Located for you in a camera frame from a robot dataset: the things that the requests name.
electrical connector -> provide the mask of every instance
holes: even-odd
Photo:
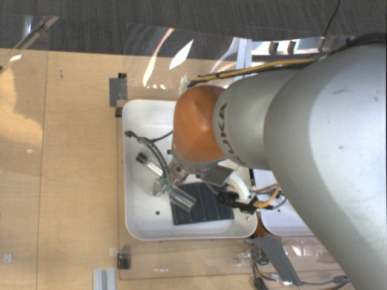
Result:
[[[268,290],[262,278],[257,278],[254,280],[254,286],[257,290]]]
[[[333,283],[340,285],[342,283],[348,283],[350,279],[345,275],[335,276],[333,277]]]

gray carpet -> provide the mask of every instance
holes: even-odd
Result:
[[[386,31],[387,0],[341,0],[329,33]],[[14,15],[58,15],[50,50],[121,54],[142,31],[134,24],[223,36],[273,30],[322,34],[337,0],[0,0],[0,46]]]

yellow cable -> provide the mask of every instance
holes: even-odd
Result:
[[[252,67],[246,68],[246,69],[224,71],[224,72],[215,73],[215,74],[208,74],[205,76],[198,76],[198,77],[192,79],[191,82],[201,83],[201,82],[209,82],[210,80],[216,80],[216,79],[228,79],[229,77],[235,77],[235,76],[246,75],[246,74],[250,74],[250,73],[256,73],[262,69],[266,69],[266,68],[269,68],[272,66],[299,65],[302,63],[308,63],[308,62],[311,63],[311,62],[315,62],[315,61],[317,61],[317,59],[314,59],[314,58],[277,60],[277,61],[273,61],[273,62],[264,63],[263,65],[252,66]]]
[[[276,190],[273,192],[273,194],[267,201],[255,201],[253,203],[253,206],[259,209],[268,207],[270,205],[270,202],[274,200],[274,198],[278,195],[279,189],[280,189],[280,186],[277,185]]]
[[[259,192],[263,192],[263,191],[269,190],[269,189],[271,189],[271,188],[273,188],[275,186],[277,186],[277,184],[273,184],[273,185],[270,185],[270,186],[267,186],[265,188],[258,189],[258,190],[250,190],[250,192],[259,193]]]

black cable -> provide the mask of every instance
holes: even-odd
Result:
[[[273,279],[273,278],[270,278],[270,277],[267,277],[265,276],[264,274],[262,274],[260,272],[260,270],[258,269],[258,263],[254,263],[254,266],[253,266],[253,273],[254,273],[254,278],[257,279],[257,275],[256,273],[258,273],[263,279],[266,279],[266,280],[269,280],[271,282],[278,282],[276,279]],[[334,279],[330,280],[330,281],[327,281],[327,282],[323,282],[323,283],[310,283],[310,282],[303,282],[301,280],[301,282],[304,284],[304,285],[310,285],[310,286],[324,286],[324,285],[328,285],[330,283],[334,283]],[[342,287],[344,287],[347,283],[349,282],[343,282],[342,284],[339,284],[337,288],[334,288],[332,290],[338,290]]]
[[[140,144],[146,146],[156,157],[158,163],[160,164],[161,169],[163,170],[163,177],[167,177],[167,174],[169,174],[171,171],[169,170],[168,164],[158,149],[158,147],[152,143],[148,138],[146,137],[139,137],[136,133],[133,131],[125,131],[125,135],[129,138],[134,137]]]
[[[156,143],[156,142],[158,142],[158,141],[160,141],[160,140],[163,140],[163,139],[167,138],[167,137],[170,136],[173,132],[174,132],[174,131],[172,130],[172,131],[168,132],[167,134],[163,135],[162,137],[154,138],[154,139],[149,140],[149,141],[152,142],[152,143]]]
[[[347,50],[351,47],[369,45],[369,44],[383,44],[387,43],[387,34],[384,32],[368,33],[363,36],[359,36],[353,40],[347,40],[346,44],[334,50],[332,54],[336,54],[340,51]]]
[[[272,206],[272,210],[276,210],[277,208],[280,208],[281,206],[283,206],[287,201],[287,198],[285,198],[281,203],[275,205],[275,206]]]
[[[328,32],[329,28],[331,27],[332,21],[335,18],[336,14],[337,14],[337,11],[339,10],[339,6],[340,6],[340,0],[337,0],[336,9],[335,9],[334,13],[332,14],[332,17],[329,20],[328,25],[327,25],[327,27],[326,27],[326,29],[324,31],[324,38],[325,38],[325,36],[327,36],[327,32]]]

white tray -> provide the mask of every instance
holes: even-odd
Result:
[[[132,100],[123,108],[123,131],[132,130],[148,138],[160,137],[172,130],[174,108],[173,101]],[[166,154],[171,148],[171,141],[172,136],[157,142],[167,162],[171,160],[171,156]],[[156,175],[135,160],[140,152],[149,157],[151,152],[134,138],[126,136],[124,151],[126,226],[134,237],[141,240],[231,239],[249,237],[254,233],[256,215],[244,214],[238,209],[233,210],[232,220],[174,225],[168,195],[159,198],[152,195]],[[238,174],[244,175],[242,178],[249,183],[247,169],[239,169]],[[197,179],[190,175],[186,182],[194,181]]]

